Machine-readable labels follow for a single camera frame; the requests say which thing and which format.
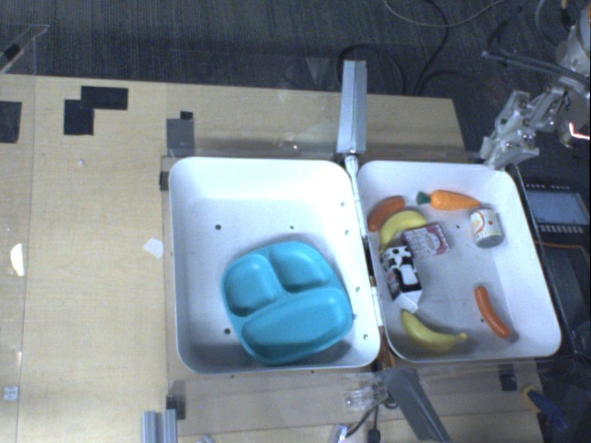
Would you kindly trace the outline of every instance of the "can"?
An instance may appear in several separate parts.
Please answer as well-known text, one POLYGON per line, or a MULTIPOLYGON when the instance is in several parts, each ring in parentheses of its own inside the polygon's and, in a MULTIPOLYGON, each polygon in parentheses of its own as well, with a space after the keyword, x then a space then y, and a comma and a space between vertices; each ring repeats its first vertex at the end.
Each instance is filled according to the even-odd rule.
POLYGON ((478 209, 470 214, 472 233, 479 247, 493 247, 503 240, 501 224, 493 209, 478 209))

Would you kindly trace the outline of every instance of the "yellow banana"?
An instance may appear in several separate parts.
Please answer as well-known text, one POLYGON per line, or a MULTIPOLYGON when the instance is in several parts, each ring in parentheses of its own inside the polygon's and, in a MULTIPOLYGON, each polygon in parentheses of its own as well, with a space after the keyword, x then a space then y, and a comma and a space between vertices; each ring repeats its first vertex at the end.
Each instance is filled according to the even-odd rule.
POLYGON ((403 230, 418 228, 427 224, 427 219, 416 210, 403 210, 394 213, 380 228, 380 249, 384 249, 388 243, 403 230))
POLYGON ((446 353, 455 346, 458 341, 464 341, 468 338, 463 331, 457 335, 449 333, 438 333, 426 327, 417 317, 408 310, 403 310, 400 314, 406 334, 417 344, 434 352, 446 353))

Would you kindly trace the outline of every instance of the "wooden tabletop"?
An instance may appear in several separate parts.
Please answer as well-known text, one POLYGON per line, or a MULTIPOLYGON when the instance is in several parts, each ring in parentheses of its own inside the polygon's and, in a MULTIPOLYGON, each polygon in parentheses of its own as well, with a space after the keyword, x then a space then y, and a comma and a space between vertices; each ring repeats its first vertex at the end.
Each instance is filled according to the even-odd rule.
MULTIPOLYGON (((14 405, 2 418, 17 422, 19 442, 139 441, 142 412, 161 411, 169 391, 163 259, 143 247, 152 238, 164 239, 159 174, 166 118, 192 112, 203 152, 306 146, 334 139, 339 94, 2 78, 0 99, 22 99, 23 123, 34 123, 30 212, 21 215, 24 221, 30 215, 30 238, 18 419, 14 405), (18 89, 23 85, 29 90, 18 89), (94 136, 65 136, 64 100, 79 100, 82 85, 128 88, 128 107, 96 110, 94 136)), ((18 158, 19 143, 0 147, 0 169, 22 196, 27 183, 18 181, 22 173, 10 161, 18 158)), ((451 101, 368 97, 370 152, 456 160, 463 148, 451 101)), ((519 392, 501 391, 496 372, 494 366, 478 372, 448 368, 427 370, 422 378, 453 441, 542 441, 536 416, 519 392)), ((528 364, 516 367, 516 376, 520 384, 538 383, 528 364)), ((343 389, 331 388, 325 401, 308 402, 301 390, 223 395, 205 378, 191 386, 202 389, 193 403, 203 412, 180 425, 186 436, 179 440, 186 443, 206 433, 216 443, 324 443, 333 424, 361 415, 346 411, 343 389), (299 407, 293 406, 295 394, 299 407), (205 398, 210 400, 198 402, 205 398), (286 402, 292 407, 281 408, 286 402), (308 423, 307 406, 317 415, 308 423), (230 408, 234 421, 221 418, 230 408), (272 422, 264 415, 270 408, 279 415, 272 422), (298 412, 302 419, 292 418, 298 412)), ((400 411, 380 412, 380 430, 384 443, 416 441, 400 411)), ((13 441, 14 433, 0 430, 0 437, 13 441)), ((350 440, 364 441, 365 431, 355 438, 350 440)))

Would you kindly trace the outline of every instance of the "carrot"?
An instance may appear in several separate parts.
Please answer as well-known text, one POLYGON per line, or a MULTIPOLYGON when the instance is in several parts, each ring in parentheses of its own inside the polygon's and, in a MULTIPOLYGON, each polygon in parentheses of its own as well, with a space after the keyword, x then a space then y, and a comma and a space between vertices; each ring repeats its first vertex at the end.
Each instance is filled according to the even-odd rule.
POLYGON ((394 213, 404 208, 404 199, 400 196, 383 199, 376 205, 368 215, 368 229, 376 232, 381 225, 388 220, 394 213))
POLYGON ((480 205, 480 202, 475 198, 447 190, 436 190, 430 196, 424 192, 419 192, 416 195, 416 203, 418 205, 430 203, 431 207, 436 210, 472 209, 480 205))
POLYGON ((478 310, 480 310, 482 317, 486 320, 490 329, 492 329, 501 338, 508 338, 511 334, 511 330, 502 322, 494 308, 492 308, 490 299, 488 299, 487 288, 483 285, 476 287, 474 290, 474 297, 476 298, 478 310))

